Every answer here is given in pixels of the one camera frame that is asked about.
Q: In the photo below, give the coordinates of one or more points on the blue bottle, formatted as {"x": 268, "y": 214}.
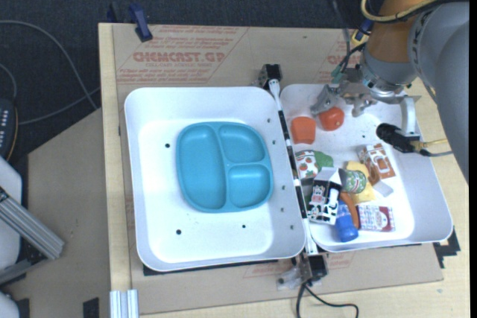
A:
{"x": 346, "y": 223}

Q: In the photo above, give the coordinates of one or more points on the orange sausage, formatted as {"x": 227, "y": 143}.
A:
{"x": 349, "y": 202}

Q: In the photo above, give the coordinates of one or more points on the red-orange rounded block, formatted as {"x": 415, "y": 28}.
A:
{"x": 331, "y": 119}

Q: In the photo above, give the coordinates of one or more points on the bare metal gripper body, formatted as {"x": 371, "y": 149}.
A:
{"x": 359, "y": 87}

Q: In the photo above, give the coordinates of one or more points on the cow print milk carton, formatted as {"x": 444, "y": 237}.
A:
{"x": 321, "y": 199}

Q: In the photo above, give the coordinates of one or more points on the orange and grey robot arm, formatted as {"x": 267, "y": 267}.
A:
{"x": 439, "y": 59}

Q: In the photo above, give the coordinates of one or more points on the black cylinder on white bracket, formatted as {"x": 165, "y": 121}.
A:
{"x": 395, "y": 136}

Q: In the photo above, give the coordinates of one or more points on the white plastic tray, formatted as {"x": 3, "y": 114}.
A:
{"x": 417, "y": 205}
{"x": 156, "y": 167}

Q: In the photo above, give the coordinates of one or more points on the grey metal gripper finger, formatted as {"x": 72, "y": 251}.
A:
{"x": 325, "y": 100}
{"x": 358, "y": 107}

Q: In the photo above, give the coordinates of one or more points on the thin black and white rod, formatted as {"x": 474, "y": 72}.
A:
{"x": 287, "y": 136}

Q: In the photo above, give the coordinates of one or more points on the orange rounded block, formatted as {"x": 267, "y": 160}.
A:
{"x": 303, "y": 129}

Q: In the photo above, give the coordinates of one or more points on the blue divided plate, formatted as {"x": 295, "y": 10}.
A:
{"x": 201, "y": 167}

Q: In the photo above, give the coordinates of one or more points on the green can with red label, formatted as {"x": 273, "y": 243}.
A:
{"x": 354, "y": 180}

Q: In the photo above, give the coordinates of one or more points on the brown cardboard board, red print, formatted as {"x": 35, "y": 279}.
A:
{"x": 208, "y": 56}

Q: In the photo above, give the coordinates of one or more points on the red and white carton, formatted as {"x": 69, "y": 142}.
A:
{"x": 376, "y": 218}

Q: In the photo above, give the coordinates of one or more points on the strawberry print can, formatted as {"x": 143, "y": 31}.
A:
{"x": 306, "y": 164}

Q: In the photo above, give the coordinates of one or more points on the green leaf-shaped toy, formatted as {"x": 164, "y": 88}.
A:
{"x": 325, "y": 159}

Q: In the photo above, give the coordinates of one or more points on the orange and white carton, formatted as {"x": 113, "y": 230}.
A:
{"x": 378, "y": 162}

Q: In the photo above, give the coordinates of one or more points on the yellow cheese wedge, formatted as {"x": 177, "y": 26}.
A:
{"x": 365, "y": 193}

